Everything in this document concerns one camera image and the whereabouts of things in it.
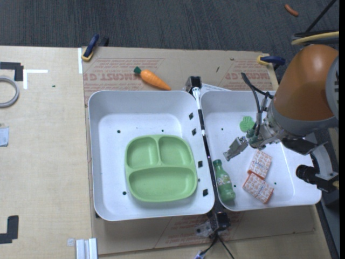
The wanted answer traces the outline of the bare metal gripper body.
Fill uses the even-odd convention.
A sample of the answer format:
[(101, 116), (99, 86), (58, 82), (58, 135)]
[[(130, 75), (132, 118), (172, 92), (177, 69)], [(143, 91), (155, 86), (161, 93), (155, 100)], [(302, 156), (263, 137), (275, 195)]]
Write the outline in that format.
[(267, 114), (261, 124), (256, 122), (247, 131), (247, 142), (252, 148), (264, 149), (266, 145), (277, 143), (285, 135), (285, 130), (278, 124), (272, 114)]

